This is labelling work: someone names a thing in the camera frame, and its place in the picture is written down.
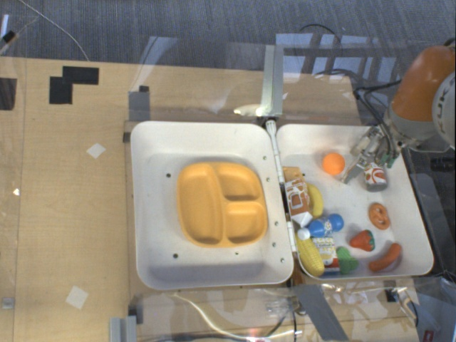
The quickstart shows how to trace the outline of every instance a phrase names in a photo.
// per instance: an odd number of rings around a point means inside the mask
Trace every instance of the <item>toy sausage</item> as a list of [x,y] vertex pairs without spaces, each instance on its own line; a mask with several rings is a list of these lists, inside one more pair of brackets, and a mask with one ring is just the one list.
[[402,247],[400,246],[399,243],[391,244],[391,246],[390,246],[388,252],[386,252],[385,256],[383,256],[375,261],[369,262],[369,269],[372,272],[377,272],[377,271],[386,269],[399,257],[401,251],[402,251]]
[[369,219],[373,225],[383,231],[391,225],[386,208],[378,202],[374,202],[369,207]]

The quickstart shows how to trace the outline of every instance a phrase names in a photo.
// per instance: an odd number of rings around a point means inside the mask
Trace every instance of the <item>floor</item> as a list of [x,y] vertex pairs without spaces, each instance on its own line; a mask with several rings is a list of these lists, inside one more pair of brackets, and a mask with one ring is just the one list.
[[[158,63],[255,70],[261,59],[246,54],[233,63],[232,50],[262,56],[278,34],[333,32],[335,46],[347,36],[376,38],[407,67],[424,47],[454,36],[456,0],[0,0],[4,14],[16,32],[31,24],[11,48],[15,56],[140,63],[151,37],[168,37],[177,45]],[[454,163],[454,151],[445,156]],[[417,171],[432,176],[454,238],[455,173],[430,171],[435,157],[442,155],[411,156]]]

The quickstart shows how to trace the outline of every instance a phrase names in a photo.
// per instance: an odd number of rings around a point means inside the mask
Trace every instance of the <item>white cable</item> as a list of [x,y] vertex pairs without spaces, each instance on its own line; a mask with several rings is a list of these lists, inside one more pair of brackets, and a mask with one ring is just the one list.
[[45,16],[44,14],[40,13],[38,10],[36,10],[34,7],[28,5],[24,0],[17,0],[19,1],[20,3],[22,3],[23,5],[27,6],[30,10],[34,11],[35,13],[37,13],[41,18],[47,20],[49,23],[51,23],[53,26],[55,26],[57,29],[61,30],[62,32],[64,32],[64,34],[66,34],[68,37],[71,38],[71,40],[78,46],[78,48],[81,50],[82,54],[84,55],[85,59],[87,61],[90,61],[90,59],[88,58],[86,52],[84,51],[84,49],[81,47],[81,45],[79,44],[79,42],[69,33],[67,32],[64,28],[62,28],[61,26],[59,26],[57,23],[55,23],[54,21],[50,20],[50,18],[48,18],[47,16]]

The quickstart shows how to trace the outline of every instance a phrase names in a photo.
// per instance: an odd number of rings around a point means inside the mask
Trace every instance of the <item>toy pretzel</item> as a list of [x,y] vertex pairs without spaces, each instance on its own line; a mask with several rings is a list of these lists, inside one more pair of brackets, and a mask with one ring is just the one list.
[[369,219],[373,225],[381,230],[385,230],[391,225],[386,208],[378,202],[374,202],[369,207]]

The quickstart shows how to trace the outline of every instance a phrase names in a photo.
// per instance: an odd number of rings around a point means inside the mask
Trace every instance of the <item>soda can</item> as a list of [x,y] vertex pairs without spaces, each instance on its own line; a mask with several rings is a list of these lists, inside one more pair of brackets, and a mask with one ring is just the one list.
[[368,191],[371,192],[384,190],[388,186],[385,171],[374,162],[364,168],[364,180]]

